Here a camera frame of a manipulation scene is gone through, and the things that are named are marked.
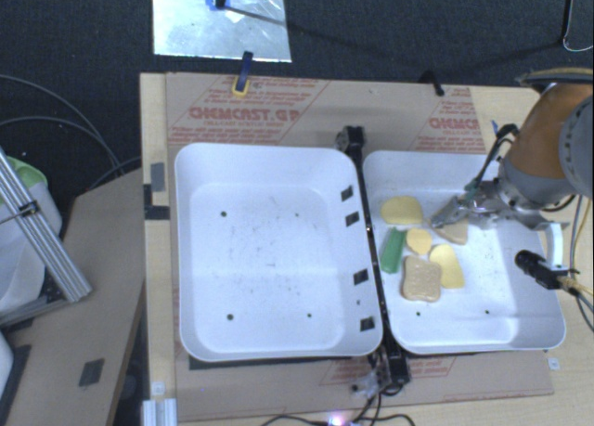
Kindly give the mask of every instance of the toy bread slice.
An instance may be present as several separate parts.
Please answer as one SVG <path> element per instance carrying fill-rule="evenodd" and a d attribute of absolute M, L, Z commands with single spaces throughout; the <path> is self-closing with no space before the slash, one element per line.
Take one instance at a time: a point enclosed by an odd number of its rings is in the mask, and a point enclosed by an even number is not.
<path fill-rule="evenodd" d="M 423 212 L 419 201 L 414 197 L 392 197 L 383 203 L 381 218 L 392 225 L 420 225 Z"/>
<path fill-rule="evenodd" d="M 407 232 L 407 246 L 416 254 L 427 254 L 432 241 L 431 233 L 426 229 L 411 228 Z"/>
<path fill-rule="evenodd" d="M 441 295 L 441 277 L 442 269 L 436 263 L 429 263 L 416 256 L 407 256 L 402 295 L 410 301 L 434 303 Z"/>
<path fill-rule="evenodd" d="M 442 267 L 442 286 L 447 289 L 464 287 L 464 273 L 454 249 L 448 244 L 440 244 L 431 250 L 429 261 Z"/>
<path fill-rule="evenodd" d="M 440 237 L 452 243 L 466 244 L 466 241 L 468 241 L 468 218 L 462 218 L 456 223 L 443 225 L 441 228 L 434 228 L 433 230 Z"/>

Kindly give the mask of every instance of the empty white tray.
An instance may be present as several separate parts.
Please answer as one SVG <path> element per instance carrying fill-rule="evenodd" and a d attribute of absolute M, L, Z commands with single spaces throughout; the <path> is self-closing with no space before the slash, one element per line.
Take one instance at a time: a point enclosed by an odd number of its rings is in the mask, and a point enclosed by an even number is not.
<path fill-rule="evenodd" d="M 364 173 L 378 252 L 389 229 L 380 215 L 386 200 L 416 197 L 428 218 L 461 194 L 483 163 L 480 155 L 370 154 Z M 495 175 L 497 165 L 491 164 L 485 180 Z M 433 244 L 447 242 L 432 235 Z M 489 230 L 470 224 L 466 245 L 448 244 L 456 252 L 466 286 L 442 289 L 435 303 L 411 302 L 401 295 L 402 268 L 396 274 L 381 273 L 392 331 L 403 347 L 416 354 L 451 354 L 546 349 L 562 342 L 565 324 L 555 291 L 536 284 L 514 263 L 520 250 L 543 254 L 536 232 L 516 221 L 503 220 Z"/>
<path fill-rule="evenodd" d="M 366 355 L 381 341 L 341 152 L 193 144 L 175 160 L 180 334 L 204 361 Z"/>

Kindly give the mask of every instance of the black carpet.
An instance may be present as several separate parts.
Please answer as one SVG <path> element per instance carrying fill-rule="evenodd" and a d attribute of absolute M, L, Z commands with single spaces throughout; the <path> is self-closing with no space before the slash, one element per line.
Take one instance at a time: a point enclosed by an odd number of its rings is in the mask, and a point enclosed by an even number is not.
<path fill-rule="evenodd" d="M 0 73 L 41 84 L 92 121 L 120 161 L 137 157 L 138 75 L 143 71 L 235 72 L 237 61 L 152 54 L 151 0 L 0 0 Z M 414 82 L 431 69 L 444 84 L 515 85 L 556 66 L 592 67 L 592 51 L 558 43 L 565 0 L 285 0 L 291 64 L 252 72 L 328 79 Z M 593 0 L 575 0 L 570 44 L 592 43 Z M 0 79 L 0 146 L 47 174 L 61 211 L 110 168 L 62 103 Z"/>

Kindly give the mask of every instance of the silver sheet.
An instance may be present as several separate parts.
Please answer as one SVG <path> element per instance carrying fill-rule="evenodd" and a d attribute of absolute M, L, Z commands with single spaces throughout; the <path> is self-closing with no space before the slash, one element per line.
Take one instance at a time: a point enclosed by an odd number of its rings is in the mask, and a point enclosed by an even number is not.
<path fill-rule="evenodd" d="M 283 0 L 212 1 L 153 0 L 155 54 L 291 62 Z"/>

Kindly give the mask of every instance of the robotic arm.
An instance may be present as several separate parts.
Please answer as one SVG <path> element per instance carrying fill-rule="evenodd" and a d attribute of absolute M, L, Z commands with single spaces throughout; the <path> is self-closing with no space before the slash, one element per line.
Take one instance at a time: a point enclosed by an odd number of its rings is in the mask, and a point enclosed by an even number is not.
<path fill-rule="evenodd" d="M 488 226 L 499 217 L 515 218 L 530 229 L 546 229 L 540 210 L 573 194 L 592 198 L 592 70 L 559 69 L 519 79 L 540 93 L 518 131 L 503 126 L 481 172 L 442 210 L 435 227 L 469 216 Z M 513 134 L 515 140 L 507 136 Z M 503 142 L 511 147 L 499 158 L 497 178 L 484 181 L 487 165 Z"/>

